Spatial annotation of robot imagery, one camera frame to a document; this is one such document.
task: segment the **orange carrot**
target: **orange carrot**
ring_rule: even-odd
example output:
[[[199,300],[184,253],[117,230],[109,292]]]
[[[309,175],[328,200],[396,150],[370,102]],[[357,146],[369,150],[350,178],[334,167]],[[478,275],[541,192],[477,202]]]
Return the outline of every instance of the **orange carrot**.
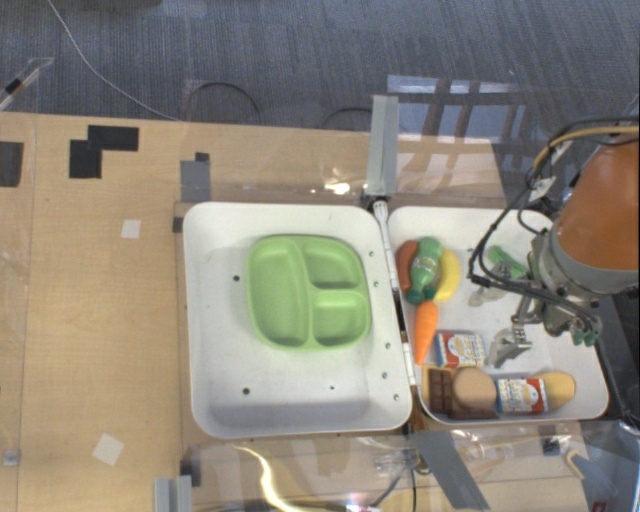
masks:
[[[432,300],[420,303],[416,308],[415,362],[423,364],[438,326],[438,306]]]
[[[407,240],[400,246],[398,256],[396,257],[396,266],[398,268],[398,281],[400,281],[400,289],[402,293],[407,293],[411,288],[411,277],[409,277],[409,269],[411,262],[418,252],[418,242],[415,240]]]

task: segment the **white plastic tray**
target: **white plastic tray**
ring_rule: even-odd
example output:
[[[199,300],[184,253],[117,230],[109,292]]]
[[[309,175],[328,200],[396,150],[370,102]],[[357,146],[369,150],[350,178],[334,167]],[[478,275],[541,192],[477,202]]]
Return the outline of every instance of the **white plastic tray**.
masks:
[[[202,203],[183,226],[191,399],[208,434],[250,438],[388,430],[411,412],[388,267],[377,222],[356,207]],[[326,351],[274,349],[254,333],[246,259],[265,236],[345,241],[369,283],[372,327]]]
[[[394,211],[389,218],[391,244],[397,250],[407,240],[419,240],[425,236],[434,236],[458,256],[462,264],[463,277],[467,274],[467,261],[471,250],[484,235],[489,225],[496,220],[500,211],[474,208],[431,208],[404,207]],[[525,212],[527,223],[538,229],[549,227],[549,220],[536,212]],[[489,245],[500,245],[514,258],[526,262],[531,250],[532,235],[524,230],[513,212],[500,224],[493,234]],[[485,339],[485,350],[489,353],[489,344],[501,329],[511,326],[511,315],[516,311],[519,296],[508,294],[496,302],[490,302],[479,308],[468,306],[468,299],[477,287],[468,279],[463,279],[458,291],[450,301],[439,307],[439,330],[474,331]],[[413,343],[413,325],[415,307],[404,301],[405,320],[409,339]],[[543,415],[502,415],[498,423],[549,422],[562,420],[592,419],[601,416],[607,408],[608,392],[595,349],[574,346],[569,334],[558,338],[550,337],[541,325],[526,326],[528,339],[533,348],[500,369],[485,368],[490,375],[530,376],[544,371],[563,371],[576,381],[576,396],[563,407]],[[436,344],[427,355],[427,363],[436,364]],[[416,378],[421,383],[422,370],[415,366]],[[486,423],[479,421],[453,421],[444,415],[432,416],[446,424],[470,425]]]

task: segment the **gray carpet floor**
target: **gray carpet floor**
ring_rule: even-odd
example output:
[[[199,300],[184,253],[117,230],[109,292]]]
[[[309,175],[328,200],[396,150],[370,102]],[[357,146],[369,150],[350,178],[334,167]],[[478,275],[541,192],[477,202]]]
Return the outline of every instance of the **gray carpet floor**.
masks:
[[[576,117],[620,113],[638,94],[637,0],[54,3],[100,73],[179,119],[317,127],[336,109],[370,107],[393,75],[545,90],[533,106],[548,133]],[[25,109],[157,118],[91,74],[46,0],[0,1],[0,42],[3,86],[28,59],[55,59]],[[197,89],[209,81],[231,85]],[[326,127],[367,130],[369,122],[351,112]],[[513,169],[502,171],[513,180]],[[638,357],[638,301],[616,305]]]

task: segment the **yellow banana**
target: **yellow banana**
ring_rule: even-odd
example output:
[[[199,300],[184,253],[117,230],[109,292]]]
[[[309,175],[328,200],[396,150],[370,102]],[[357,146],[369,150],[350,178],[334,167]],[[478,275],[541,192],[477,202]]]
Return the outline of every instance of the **yellow banana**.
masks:
[[[449,300],[458,289],[460,278],[461,271],[458,257],[449,249],[444,249],[442,256],[440,256],[440,280],[433,300],[437,302]]]

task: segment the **green divided plate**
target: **green divided plate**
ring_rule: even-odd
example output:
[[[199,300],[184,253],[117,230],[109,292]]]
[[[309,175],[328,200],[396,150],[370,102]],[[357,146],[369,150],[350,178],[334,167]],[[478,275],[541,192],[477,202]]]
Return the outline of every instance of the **green divided plate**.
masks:
[[[318,236],[272,236],[247,261],[251,322],[261,340],[284,349],[343,347],[371,327],[364,269],[355,251]]]

